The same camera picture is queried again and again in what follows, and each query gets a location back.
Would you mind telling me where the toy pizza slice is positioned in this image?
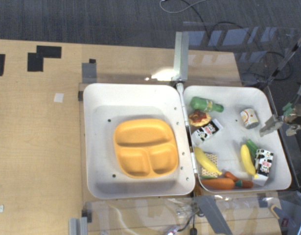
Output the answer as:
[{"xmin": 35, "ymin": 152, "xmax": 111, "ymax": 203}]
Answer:
[{"xmin": 188, "ymin": 109, "xmax": 212, "ymax": 127}]

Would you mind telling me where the orange divided plate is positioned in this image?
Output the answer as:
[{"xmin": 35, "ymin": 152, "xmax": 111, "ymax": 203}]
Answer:
[{"xmin": 113, "ymin": 118, "xmax": 179, "ymax": 179}]

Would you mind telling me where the white and orange can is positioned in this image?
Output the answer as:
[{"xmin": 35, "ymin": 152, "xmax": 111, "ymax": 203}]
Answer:
[{"xmin": 239, "ymin": 107, "xmax": 260, "ymax": 130}]

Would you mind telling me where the orange carrot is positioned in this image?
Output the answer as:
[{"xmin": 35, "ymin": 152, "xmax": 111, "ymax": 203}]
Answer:
[{"xmin": 201, "ymin": 177, "xmax": 243, "ymax": 191}]

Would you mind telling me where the cow print carton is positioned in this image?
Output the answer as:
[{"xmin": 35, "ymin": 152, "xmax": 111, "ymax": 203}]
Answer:
[
  {"xmin": 253, "ymin": 148, "xmax": 275, "ymax": 187},
  {"xmin": 190, "ymin": 118, "xmax": 224, "ymax": 146}
]

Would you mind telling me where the green bottle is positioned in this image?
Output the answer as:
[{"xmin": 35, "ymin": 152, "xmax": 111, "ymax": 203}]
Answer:
[{"xmin": 190, "ymin": 96, "xmax": 225, "ymax": 114}]

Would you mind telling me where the green toy vegetable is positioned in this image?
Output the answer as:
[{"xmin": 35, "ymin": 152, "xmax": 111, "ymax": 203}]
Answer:
[{"xmin": 245, "ymin": 139, "xmax": 259, "ymax": 154}]

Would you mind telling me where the yellow banana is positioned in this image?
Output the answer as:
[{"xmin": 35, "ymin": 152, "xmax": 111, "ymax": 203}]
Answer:
[
  {"xmin": 240, "ymin": 143, "xmax": 259, "ymax": 179},
  {"xmin": 193, "ymin": 146, "xmax": 223, "ymax": 177}
]

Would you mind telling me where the white plastic tray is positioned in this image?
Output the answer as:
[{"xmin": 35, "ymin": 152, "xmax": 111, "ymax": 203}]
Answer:
[
  {"xmin": 183, "ymin": 85, "xmax": 293, "ymax": 194},
  {"xmin": 82, "ymin": 83, "xmax": 196, "ymax": 200}
]

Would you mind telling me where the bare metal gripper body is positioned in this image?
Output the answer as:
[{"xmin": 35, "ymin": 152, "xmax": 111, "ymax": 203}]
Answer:
[{"xmin": 282, "ymin": 103, "xmax": 301, "ymax": 131}]

